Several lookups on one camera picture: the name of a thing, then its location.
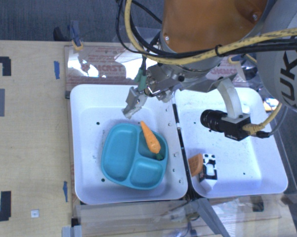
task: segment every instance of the blue divided plate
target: blue divided plate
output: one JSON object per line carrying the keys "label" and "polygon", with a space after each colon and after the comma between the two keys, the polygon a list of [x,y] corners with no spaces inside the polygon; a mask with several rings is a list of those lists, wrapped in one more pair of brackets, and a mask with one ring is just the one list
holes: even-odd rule
{"label": "blue divided plate", "polygon": [[168,146],[165,139],[154,132],[161,150],[162,160],[149,151],[139,125],[120,123],[109,132],[101,156],[103,174],[111,181],[134,189],[150,190],[162,181],[167,160]]}

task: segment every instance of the black corner marker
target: black corner marker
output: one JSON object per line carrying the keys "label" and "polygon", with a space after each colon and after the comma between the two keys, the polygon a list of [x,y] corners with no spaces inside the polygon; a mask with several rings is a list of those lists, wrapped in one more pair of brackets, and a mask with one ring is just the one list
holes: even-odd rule
{"label": "black corner marker", "polygon": [[11,191],[1,192],[0,221],[7,221],[11,217]]}
{"label": "black corner marker", "polygon": [[0,56],[0,63],[2,63],[2,76],[11,76],[11,59],[7,56]]}

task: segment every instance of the orange carrot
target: orange carrot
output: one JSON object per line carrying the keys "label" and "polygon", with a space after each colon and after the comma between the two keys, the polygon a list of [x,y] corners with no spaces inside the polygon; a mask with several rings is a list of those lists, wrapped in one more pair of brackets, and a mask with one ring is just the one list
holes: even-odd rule
{"label": "orange carrot", "polygon": [[148,149],[151,152],[153,152],[155,154],[158,154],[160,149],[161,149],[161,146],[160,146],[160,143],[159,143],[158,139],[156,138],[156,136],[154,135],[152,130],[149,129],[149,127],[145,124],[144,121],[141,121],[140,125],[142,127]]}

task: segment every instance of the white tray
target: white tray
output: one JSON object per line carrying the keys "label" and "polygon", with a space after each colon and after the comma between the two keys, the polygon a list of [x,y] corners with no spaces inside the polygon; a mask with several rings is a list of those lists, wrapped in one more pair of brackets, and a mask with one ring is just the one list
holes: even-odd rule
{"label": "white tray", "polygon": [[[131,119],[125,118],[129,85],[81,84],[70,94],[73,130],[75,190],[86,204],[174,200],[188,189],[171,102],[149,98]],[[101,171],[101,154],[110,129],[121,122],[146,124],[167,141],[169,157],[161,184],[148,191],[128,188],[105,178]]]}
{"label": "white tray", "polygon": [[[267,118],[259,94],[250,88],[237,88],[242,110],[251,114],[252,123]],[[273,136],[266,139],[247,137],[238,142],[224,133],[209,132],[200,116],[206,109],[226,112],[218,90],[209,93],[177,91],[174,95],[187,158],[198,153],[215,155],[217,183],[209,192],[192,177],[194,190],[206,198],[277,194],[283,192],[288,179]]]}

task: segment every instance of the dark floor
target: dark floor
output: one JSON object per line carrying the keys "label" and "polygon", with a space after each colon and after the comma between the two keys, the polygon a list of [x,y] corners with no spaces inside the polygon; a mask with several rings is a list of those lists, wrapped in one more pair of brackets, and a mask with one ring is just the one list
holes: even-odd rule
{"label": "dark floor", "polygon": [[[162,18],[163,0],[137,1]],[[0,40],[54,41],[55,27],[69,36],[70,21],[78,20],[84,41],[113,42],[116,12],[115,0],[0,0]],[[161,28],[137,7],[133,19],[139,27]],[[275,137],[289,178],[286,202],[297,226],[297,113],[288,112]]]}

